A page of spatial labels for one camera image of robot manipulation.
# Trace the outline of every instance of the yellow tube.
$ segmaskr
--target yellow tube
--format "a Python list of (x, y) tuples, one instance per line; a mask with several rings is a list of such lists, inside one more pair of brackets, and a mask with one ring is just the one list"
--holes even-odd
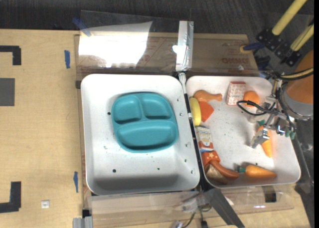
[(293, 19), (293, 17), (305, 4), (306, 1), (307, 0), (294, 0), (294, 2), (290, 5), (288, 10), (284, 13), (284, 15), (277, 22), (277, 24), (273, 27), (272, 33), (274, 35), (280, 35), (280, 33), (285, 29), (285, 27)]
[(313, 36), (315, 30), (315, 24), (308, 26), (290, 45), (290, 49), (293, 51), (298, 51), (300, 48)]

